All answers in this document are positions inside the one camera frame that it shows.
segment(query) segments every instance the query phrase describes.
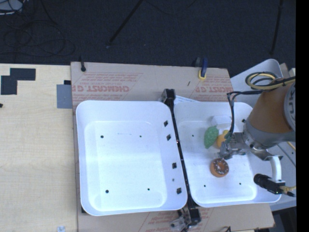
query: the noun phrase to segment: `round brown object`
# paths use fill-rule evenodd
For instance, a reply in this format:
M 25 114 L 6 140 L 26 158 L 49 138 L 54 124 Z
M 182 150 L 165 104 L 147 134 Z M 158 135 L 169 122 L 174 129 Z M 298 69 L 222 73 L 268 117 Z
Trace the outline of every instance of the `round brown object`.
M 227 175 L 229 167 L 223 158 L 216 158 L 211 161 L 210 169 L 214 176 L 223 177 Z

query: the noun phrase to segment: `black carpet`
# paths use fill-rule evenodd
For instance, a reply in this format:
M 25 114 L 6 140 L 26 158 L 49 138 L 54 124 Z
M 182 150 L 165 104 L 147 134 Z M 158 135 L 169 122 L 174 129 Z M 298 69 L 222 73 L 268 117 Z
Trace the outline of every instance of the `black carpet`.
M 19 1 L 21 11 L 0 10 L 0 63 L 194 66 L 206 57 L 231 77 L 269 58 L 295 68 L 296 0 L 283 0 L 273 54 L 280 0 L 143 0 L 113 39 L 139 0 Z

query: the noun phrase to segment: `black cable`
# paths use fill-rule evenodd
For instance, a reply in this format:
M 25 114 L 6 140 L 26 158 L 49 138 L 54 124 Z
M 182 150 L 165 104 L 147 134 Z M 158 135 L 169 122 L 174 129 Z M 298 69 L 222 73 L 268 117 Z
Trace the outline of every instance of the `black cable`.
M 228 102 L 230 104 L 231 107 L 231 114 L 232 114 L 232 122 L 231 122 L 231 128 L 229 130 L 229 133 L 225 136 L 225 138 L 231 136 L 234 132 L 234 124 L 235 124 L 235 116 L 234 116 L 234 99 L 236 98 L 236 96 L 238 95 L 255 95 L 255 94 L 261 94 L 263 92 L 263 90 L 249 90 L 249 91 L 233 91 L 233 92 L 229 92 L 227 93 L 227 99 Z
M 265 77 L 265 78 L 261 78 L 259 80 L 254 81 L 252 84 L 256 85 L 257 83 L 261 81 L 272 81 L 272 79 L 270 77 Z
M 197 0 L 193 0 L 186 8 L 184 8 L 183 10 L 180 10 L 176 13 L 169 13 L 169 12 L 166 12 L 164 10 L 161 10 L 159 7 L 157 7 L 156 5 L 152 4 L 151 2 L 149 2 L 148 0 L 145 0 L 148 4 L 150 4 L 151 6 L 155 7 L 157 10 L 159 10 L 160 12 L 162 13 L 165 13 L 167 15 L 177 15 L 185 10 L 187 10 L 188 8 L 190 8 Z
M 296 194 L 292 193 L 292 192 L 287 192 L 286 195 L 290 196 L 290 197 L 296 197 Z
M 225 232 L 232 232 L 231 231 L 231 226 L 228 226 L 227 230 Z
M 29 7 L 29 4 L 23 4 L 22 12 L 15 13 L 14 16 L 9 16 L 11 22 L 4 21 L 7 26 L 11 28 L 3 35 L 5 44 L 12 47 L 12 50 L 0 52 L 0 54 L 14 54 L 14 62 L 18 54 L 24 54 L 34 57 L 50 57 L 56 56 L 68 56 L 75 52 L 76 46 L 71 41 L 66 39 L 63 32 L 56 26 L 57 23 L 49 15 L 42 0 L 31 0 L 33 8 Z M 36 1 L 40 1 L 44 12 L 46 13 L 48 20 L 34 19 L 37 12 L 38 4 Z M 51 35 L 48 33 L 46 36 L 49 39 L 43 38 L 41 35 L 35 34 L 36 26 L 46 27 L 48 31 L 53 30 L 55 33 Z M 42 51 L 43 54 L 35 54 L 34 48 Z
M 11 8 L 11 10 L 2 10 L 2 9 L 0 9 L 0 13 L 1 14 L 4 14 L 4 15 L 11 15 L 11 14 L 13 14 L 13 13 L 16 13 L 16 12 L 20 12 L 20 10 L 22 9 L 22 7 L 20 7 L 18 10 L 17 9 L 14 9 L 13 7 L 12 7 L 12 5 L 11 5 L 11 0 L 3 0 L 3 1 L 1 1 L 0 2 L 0 4 L 2 4 L 2 3 L 6 3 L 7 2 L 7 4 L 8 4 L 8 6 Z
M 258 81 L 255 81 L 254 83 L 251 83 L 251 81 L 258 76 L 267 76 L 267 78 L 269 78 L 272 82 L 270 82 L 269 84 L 266 85 L 255 85 L 255 83 L 264 80 L 264 78 L 259 79 Z M 271 72 L 255 72 L 252 73 L 250 75 L 248 75 L 245 79 L 245 82 L 248 86 L 251 87 L 251 89 L 260 89 L 260 90 L 271 90 L 271 89 L 275 89 L 278 88 L 280 86 L 285 86 L 288 83 L 293 82 L 296 79 L 295 76 L 292 77 L 288 77 L 288 78 L 283 78 L 278 80 L 277 76 Z

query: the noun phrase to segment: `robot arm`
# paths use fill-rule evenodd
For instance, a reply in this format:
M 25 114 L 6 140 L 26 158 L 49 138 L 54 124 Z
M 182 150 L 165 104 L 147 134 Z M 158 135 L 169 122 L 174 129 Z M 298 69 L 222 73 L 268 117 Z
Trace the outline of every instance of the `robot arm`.
M 295 77 L 274 80 L 266 86 L 252 85 L 249 77 L 246 82 L 251 87 L 254 86 L 255 90 L 228 94 L 232 110 L 232 126 L 218 154 L 220 158 L 228 160 L 233 155 L 251 152 L 261 160 L 270 161 L 272 178 L 257 174 L 254 182 L 270 192 L 281 194 L 280 186 L 285 184 L 281 181 L 282 156 L 274 156 L 267 149 L 281 142 L 295 142 Z M 231 94 L 234 94 L 233 98 L 239 94 L 260 94 L 244 123 L 243 132 L 233 132 L 234 99 L 230 99 Z

